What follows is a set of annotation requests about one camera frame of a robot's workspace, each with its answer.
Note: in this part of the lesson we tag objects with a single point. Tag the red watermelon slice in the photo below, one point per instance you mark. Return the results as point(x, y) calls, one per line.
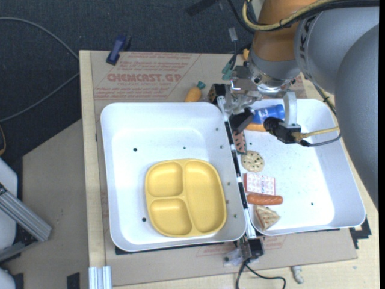
point(239, 143)

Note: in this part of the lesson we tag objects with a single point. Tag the thin black and white rod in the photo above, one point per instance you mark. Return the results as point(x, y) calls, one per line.
point(241, 188)

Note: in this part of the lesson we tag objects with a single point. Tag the white plastic tray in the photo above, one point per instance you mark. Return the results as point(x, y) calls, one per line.
point(303, 173)
point(168, 131)

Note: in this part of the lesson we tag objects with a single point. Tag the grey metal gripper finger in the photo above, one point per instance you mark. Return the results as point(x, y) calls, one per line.
point(241, 120)

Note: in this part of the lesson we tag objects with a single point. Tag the small yellow spotted toy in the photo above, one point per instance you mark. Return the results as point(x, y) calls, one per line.
point(211, 93)

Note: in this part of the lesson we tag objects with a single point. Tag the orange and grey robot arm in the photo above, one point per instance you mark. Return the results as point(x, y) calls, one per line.
point(331, 56)

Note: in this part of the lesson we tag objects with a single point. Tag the red and white packet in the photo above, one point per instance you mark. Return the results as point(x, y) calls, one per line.
point(259, 184)

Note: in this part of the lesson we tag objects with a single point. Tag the pizza slice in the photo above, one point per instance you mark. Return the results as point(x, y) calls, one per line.
point(265, 217)

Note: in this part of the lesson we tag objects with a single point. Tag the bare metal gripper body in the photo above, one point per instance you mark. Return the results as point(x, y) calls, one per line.
point(245, 81)

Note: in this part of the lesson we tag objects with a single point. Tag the yellow divided plate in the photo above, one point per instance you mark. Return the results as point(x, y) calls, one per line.
point(186, 197)

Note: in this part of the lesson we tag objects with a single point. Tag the black cylinder on white bracket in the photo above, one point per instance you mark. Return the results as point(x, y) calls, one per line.
point(288, 131)

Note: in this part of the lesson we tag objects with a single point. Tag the blue and white bottle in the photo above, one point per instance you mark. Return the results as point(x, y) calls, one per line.
point(270, 112)

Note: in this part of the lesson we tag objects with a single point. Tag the brown cardboard board red print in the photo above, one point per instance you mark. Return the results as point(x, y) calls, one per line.
point(144, 77)

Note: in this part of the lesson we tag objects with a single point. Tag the red sausage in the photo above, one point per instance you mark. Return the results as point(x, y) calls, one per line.
point(264, 199)

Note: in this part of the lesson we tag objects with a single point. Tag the orange sausage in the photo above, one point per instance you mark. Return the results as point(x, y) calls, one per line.
point(255, 127)

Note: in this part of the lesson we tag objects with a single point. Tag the orange carrot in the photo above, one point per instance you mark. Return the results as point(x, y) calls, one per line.
point(193, 94)

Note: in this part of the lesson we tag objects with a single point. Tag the beige biscuit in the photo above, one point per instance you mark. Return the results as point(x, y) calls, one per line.
point(252, 160)

